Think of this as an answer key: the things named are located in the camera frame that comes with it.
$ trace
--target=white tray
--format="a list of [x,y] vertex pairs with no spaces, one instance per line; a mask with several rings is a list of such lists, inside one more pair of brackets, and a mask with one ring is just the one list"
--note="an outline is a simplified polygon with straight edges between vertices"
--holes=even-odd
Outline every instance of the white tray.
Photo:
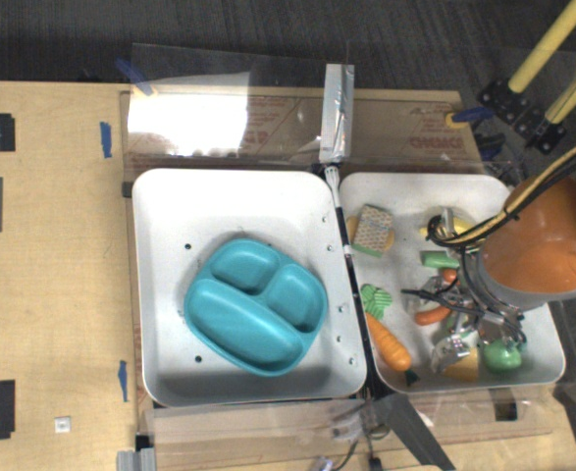
[[390,369],[379,357],[376,365],[382,380],[403,393],[465,391],[485,388],[550,384],[564,372],[565,359],[549,308],[544,305],[525,313],[523,330],[528,338],[522,354],[523,365],[506,375],[495,375],[480,367],[479,381],[466,383],[437,375],[430,369],[431,352],[440,325],[420,327],[406,310],[408,297],[403,288],[418,289],[437,271],[421,265],[421,250],[439,250],[419,234],[428,220],[452,207],[460,216],[480,222],[497,213],[508,196],[505,185],[482,175],[423,175],[356,173],[340,185],[340,199],[346,218],[358,216],[364,204],[389,210],[394,217],[395,244],[379,259],[355,252],[354,263],[360,286],[372,284],[393,296],[383,323],[405,344],[412,370],[420,382],[410,388],[403,374]]
[[[185,406],[345,397],[361,388],[366,362],[333,199],[322,180],[297,172],[153,170],[135,182],[132,203],[143,378],[153,399]],[[236,367],[182,317],[184,295],[204,261],[238,237],[272,244],[327,290],[321,332],[281,377]]]

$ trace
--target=black tape corner marker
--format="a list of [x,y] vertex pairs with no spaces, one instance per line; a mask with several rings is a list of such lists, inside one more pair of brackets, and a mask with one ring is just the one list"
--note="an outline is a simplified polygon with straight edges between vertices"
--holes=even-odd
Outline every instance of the black tape corner marker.
[[0,440],[15,431],[15,381],[0,381]]
[[11,114],[0,114],[0,152],[14,152],[15,147],[15,119]]

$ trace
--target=green ball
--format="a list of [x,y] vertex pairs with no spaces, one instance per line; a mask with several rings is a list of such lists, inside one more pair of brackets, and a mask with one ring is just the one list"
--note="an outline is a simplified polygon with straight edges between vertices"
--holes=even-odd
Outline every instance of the green ball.
[[485,345],[483,357],[486,367],[493,373],[511,372],[523,362],[519,349],[514,345],[506,345],[503,340],[495,340]]

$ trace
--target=yellow pole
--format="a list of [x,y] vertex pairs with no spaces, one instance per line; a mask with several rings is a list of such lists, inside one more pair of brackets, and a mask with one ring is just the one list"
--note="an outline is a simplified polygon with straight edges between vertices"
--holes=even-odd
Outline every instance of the yellow pole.
[[576,79],[560,94],[545,114],[552,124],[560,124],[576,107]]
[[508,87],[512,92],[521,93],[527,88],[574,27],[576,0],[571,0],[510,79]]

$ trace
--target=turquoise dish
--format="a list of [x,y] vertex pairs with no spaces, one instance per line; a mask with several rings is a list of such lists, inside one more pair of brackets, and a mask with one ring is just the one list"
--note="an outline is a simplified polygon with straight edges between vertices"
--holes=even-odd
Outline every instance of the turquoise dish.
[[327,293],[277,249],[236,239],[207,260],[184,299],[191,331],[250,373],[277,377],[305,356],[327,314]]

